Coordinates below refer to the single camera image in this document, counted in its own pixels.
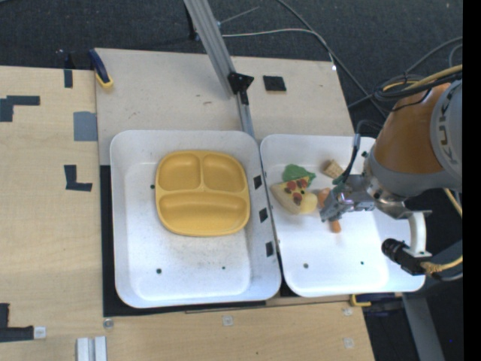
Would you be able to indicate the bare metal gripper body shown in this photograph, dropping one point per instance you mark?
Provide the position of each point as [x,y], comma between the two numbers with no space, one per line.
[360,196]

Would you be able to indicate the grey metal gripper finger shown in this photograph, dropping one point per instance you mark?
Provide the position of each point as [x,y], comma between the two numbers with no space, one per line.
[327,209]
[341,207]

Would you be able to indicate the orange toy sausage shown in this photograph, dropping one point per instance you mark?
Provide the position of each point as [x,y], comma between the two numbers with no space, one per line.
[336,226]

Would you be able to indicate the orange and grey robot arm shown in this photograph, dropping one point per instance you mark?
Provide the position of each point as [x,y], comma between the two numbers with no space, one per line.
[407,141]

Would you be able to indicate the toy pizza slice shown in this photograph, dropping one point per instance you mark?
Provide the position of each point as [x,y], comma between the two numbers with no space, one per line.
[291,198]

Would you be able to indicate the tan toy biscuit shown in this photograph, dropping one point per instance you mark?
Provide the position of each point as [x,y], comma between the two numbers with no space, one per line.
[332,168]

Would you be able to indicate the green toy lettuce leaf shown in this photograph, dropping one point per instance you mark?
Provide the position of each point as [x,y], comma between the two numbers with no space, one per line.
[295,172]

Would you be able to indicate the white plastic tray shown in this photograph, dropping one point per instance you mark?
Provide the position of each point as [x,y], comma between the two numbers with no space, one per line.
[330,261]
[195,261]

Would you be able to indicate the yellow divided plate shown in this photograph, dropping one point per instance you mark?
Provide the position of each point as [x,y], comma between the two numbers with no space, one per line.
[203,209]

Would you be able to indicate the pale wood board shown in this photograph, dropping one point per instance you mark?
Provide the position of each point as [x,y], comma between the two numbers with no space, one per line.
[169,88]

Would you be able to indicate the black cylinder on white bracket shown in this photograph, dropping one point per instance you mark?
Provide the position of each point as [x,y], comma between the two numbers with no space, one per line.
[406,256]

